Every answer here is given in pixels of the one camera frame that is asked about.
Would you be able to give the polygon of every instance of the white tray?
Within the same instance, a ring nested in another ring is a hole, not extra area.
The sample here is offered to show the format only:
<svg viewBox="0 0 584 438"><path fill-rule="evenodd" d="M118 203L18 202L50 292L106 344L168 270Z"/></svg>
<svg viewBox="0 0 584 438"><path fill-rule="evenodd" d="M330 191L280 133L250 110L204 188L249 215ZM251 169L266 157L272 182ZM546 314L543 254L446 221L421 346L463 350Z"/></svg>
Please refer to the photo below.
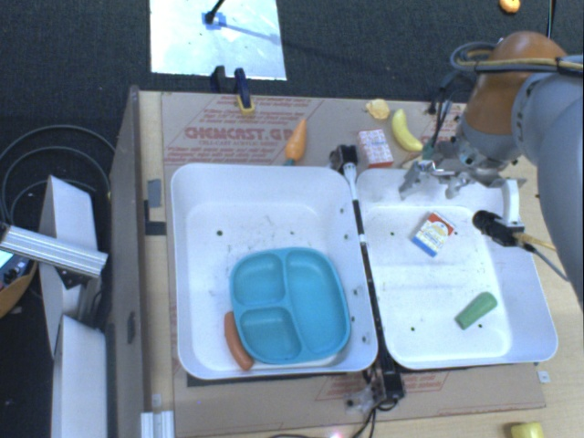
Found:
<svg viewBox="0 0 584 438"><path fill-rule="evenodd" d="M171 181L178 354L193 376L207 380L364 370L377 338L349 187L316 167L187 164ZM338 354L310 363L242 371L224 339L230 311L229 275L251 253L307 246L339 272L349 308L349 342Z"/></svg>
<svg viewBox="0 0 584 438"><path fill-rule="evenodd" d="M401 200L403 171L371 169L358 193L371 270L390 354L410 369L548 360L558 337L531 254L504 248L472 224L476 211L503 213L500 189L473 184L453 200L430 181ZM431 212L455 227L436 257L412 243ZM497 307L466 330L454 318L479 293Z"/></svg>

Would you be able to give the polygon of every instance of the blue divided plate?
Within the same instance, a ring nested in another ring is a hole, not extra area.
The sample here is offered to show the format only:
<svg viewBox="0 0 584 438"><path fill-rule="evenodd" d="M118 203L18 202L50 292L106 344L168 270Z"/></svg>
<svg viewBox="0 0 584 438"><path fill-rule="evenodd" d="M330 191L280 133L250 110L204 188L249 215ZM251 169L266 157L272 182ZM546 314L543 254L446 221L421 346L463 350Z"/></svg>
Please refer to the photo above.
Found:
<svg viewBox="0 0 584 438"><path fill-rule="evenodd" d="M324 359L349 340L349 311L329 259L311 248L254 253L230 279L235 324L247 353L264 363Z"/></svg>

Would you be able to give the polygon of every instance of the brown sausage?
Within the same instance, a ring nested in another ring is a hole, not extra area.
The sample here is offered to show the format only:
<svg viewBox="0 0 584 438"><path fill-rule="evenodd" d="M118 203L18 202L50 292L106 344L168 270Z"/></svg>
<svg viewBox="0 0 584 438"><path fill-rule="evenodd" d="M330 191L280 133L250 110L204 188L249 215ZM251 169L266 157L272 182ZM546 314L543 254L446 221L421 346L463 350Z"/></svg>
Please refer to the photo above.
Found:
<svg viewBox="0 0 584 438"><path fill-rule="evenodd" d="M244 345L239 339L239 333L237 332L235 315L233 311L225 313L224 331L225 339L227 340L227 346L231 351L231 355L234 356L237 365L239 365L242 370L251 369L254 366L254 359L252 359L245 351Z"/></svg>

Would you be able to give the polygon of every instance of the banana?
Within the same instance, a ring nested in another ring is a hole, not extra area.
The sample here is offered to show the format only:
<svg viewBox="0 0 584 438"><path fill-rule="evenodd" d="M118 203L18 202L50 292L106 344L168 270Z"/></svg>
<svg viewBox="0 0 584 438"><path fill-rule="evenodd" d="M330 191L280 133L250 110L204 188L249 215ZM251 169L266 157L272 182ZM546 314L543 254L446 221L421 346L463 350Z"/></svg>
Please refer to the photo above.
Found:
<svg viewBox="0 0 584 438"><path fill-rule="evenodd" d="M422 150L422 143L414 137L408 130L408 120L403 109L397 109L391 119L391 131L395 140L406 151L419 152Z"/></svg>

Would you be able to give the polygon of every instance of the orange round object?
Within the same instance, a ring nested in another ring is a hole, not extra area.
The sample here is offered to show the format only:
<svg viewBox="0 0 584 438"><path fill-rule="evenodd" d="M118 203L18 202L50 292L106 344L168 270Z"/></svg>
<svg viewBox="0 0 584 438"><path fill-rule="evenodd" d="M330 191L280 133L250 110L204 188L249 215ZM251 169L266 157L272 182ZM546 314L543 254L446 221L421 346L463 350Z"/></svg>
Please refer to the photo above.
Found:
<svg viewBox="0 0 584 438"><path fill-rule="evenodd" d="M521 0L499 0L499 5L507 13L517 13L521 6Z"/></svg>

